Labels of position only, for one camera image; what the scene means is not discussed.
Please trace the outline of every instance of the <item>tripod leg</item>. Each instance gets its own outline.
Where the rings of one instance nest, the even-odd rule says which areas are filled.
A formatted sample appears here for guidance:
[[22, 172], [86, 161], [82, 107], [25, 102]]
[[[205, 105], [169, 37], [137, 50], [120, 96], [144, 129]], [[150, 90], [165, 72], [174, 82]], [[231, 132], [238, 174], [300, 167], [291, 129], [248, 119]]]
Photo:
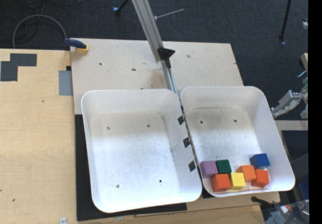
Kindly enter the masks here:
[[125, 0], [119, 8], [113, 8], [115, 14], [118, 16], [121, 13], [121, 10], [125, 7], [125, 5], [129, 2], [129, 0]]
[[287, 23], [288, 13], [289, 13], [289, 11], [290, 11], [291, 1], [292, 1], [292, 0], [288, 0], [288, 1], [287, 1], [287, 7], [286, 7], [286, 12], [285, 12], [285, 17], [284, 17], [284, 23], [283, 23], [283, 27], [282, 27], [281, 34], [280, 34], [280, 36], [279, 36], [279, 39], [280, 39], [280, 41], [282, 42], [282, 44], [283, 44], [283, 45], [285, 45], [285, 41], [284, 41], [284, 32], [285, 32], [285, 28], [286, 28], [286, 23]]

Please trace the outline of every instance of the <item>colored cube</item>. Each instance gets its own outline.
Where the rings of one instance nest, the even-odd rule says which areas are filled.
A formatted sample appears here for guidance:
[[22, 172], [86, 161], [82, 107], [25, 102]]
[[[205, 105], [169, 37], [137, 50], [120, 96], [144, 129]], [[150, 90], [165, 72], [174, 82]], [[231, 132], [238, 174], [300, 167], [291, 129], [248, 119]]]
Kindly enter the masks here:
[[256, 179], [251, 182], [252, 186], [264, 188], [270, 183], [267, 170], [255, 170]]
[[224, 192], [231, 187], [229, 174], [216, 174], [210, 179], [210, 182], [214, 192]]
[[203, 178], [211, 178], [218, 174], [216, 161], [203, 161], [200, 163], [200, 169]]
[[266, 154], [255, 154], [250, 158], [251, 164], [255, 169], [265, 169], [270, 166], [270, 162]]
[[243, 173], [231, 172], [229, 178], [231, 183], [230, 190], [241, 190], [246, 186]]
[[251, 182], [256, 179], [255, 168], [253, 165], [241, 165], [236, 172], [243, 173], [245, 182]]
[[219, 160], [219, 161], [216, 161], [216, 164], [217, 164], [217, 169], [219, 174], [231, 173], [229, 160]]

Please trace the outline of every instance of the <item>dark green block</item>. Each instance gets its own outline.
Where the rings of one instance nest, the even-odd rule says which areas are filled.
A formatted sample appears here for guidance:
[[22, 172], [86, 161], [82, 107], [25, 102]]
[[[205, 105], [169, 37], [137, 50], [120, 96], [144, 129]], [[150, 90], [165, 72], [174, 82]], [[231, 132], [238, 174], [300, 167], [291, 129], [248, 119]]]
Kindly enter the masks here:
[[218, 173], [220, 174], [231, 173], [229, 160], [216, 161], [216, 164], [217, 164]]

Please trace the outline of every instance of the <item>purple cube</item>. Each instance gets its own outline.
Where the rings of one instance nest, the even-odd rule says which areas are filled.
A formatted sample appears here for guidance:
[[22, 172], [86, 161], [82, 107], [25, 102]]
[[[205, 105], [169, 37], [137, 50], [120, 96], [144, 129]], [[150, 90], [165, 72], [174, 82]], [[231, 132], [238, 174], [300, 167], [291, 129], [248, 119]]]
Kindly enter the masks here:
[[200, 169], [203, 178], [212, 178], [215, 174], [218, 174], [216, 161], [203, 161], [200, 163]]

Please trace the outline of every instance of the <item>blue cube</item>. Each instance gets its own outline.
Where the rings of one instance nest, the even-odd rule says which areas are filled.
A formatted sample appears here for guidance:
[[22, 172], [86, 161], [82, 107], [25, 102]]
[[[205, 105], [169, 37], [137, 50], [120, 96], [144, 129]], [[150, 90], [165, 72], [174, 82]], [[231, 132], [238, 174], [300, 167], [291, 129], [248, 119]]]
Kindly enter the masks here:
[[255, 169], [265, 169], [270, 166], [267, 154], [255, 154], [250, 158], [251, 164]]

